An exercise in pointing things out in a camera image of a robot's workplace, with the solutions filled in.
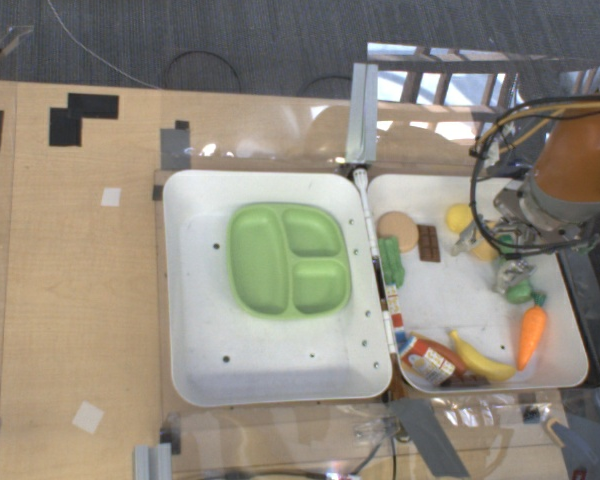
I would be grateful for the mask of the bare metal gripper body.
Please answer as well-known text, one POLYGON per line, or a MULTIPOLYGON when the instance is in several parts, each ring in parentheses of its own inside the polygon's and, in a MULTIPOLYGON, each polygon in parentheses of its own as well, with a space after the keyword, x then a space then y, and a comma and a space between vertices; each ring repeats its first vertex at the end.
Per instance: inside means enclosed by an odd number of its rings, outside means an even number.
POLYGON ((492 228, 486 227, 484 238, 503 254, 554 254, 583 246, 581 227, 540 211, 522 187, 505 187, 493 205, 501 217, 492 228))

